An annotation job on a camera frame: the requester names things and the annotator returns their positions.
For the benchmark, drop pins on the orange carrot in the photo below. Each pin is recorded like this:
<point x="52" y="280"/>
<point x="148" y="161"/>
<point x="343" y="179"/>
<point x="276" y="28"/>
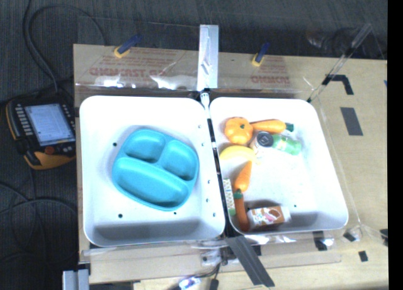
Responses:
<point x="244" y="177"/>
<point x="267" y="126"/>
<point x="241" y="213"/>

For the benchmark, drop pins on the brown cardboard board red print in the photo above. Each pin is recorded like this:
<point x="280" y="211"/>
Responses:
<point x="368" y="163"/>

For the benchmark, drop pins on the white plastic tray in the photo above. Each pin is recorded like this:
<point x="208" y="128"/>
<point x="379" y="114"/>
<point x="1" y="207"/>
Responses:
<point x="100" y="169"/>
<point x="299" y="188"/>

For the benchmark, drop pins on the small can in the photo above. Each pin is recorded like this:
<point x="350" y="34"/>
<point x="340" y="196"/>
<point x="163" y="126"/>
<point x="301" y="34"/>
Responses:
<point x="262" y="141"/>

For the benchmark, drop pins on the orange and white carton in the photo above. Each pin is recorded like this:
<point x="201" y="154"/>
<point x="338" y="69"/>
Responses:
<point x="267" y="217"/>

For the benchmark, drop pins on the orange toy pumpkin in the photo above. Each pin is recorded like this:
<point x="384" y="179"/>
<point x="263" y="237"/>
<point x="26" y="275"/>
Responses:
<point x="238" y="130"/>

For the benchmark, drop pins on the green plastic bottle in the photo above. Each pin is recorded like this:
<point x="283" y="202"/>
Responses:
<point x="286" y="145"/>

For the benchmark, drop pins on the white and green packet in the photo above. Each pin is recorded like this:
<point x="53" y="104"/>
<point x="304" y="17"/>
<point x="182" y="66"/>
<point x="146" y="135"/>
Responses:
<point x="228" y="192"/>

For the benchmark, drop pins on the blue divided plate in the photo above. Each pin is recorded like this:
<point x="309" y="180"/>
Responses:
<point x="154" y="169"/>

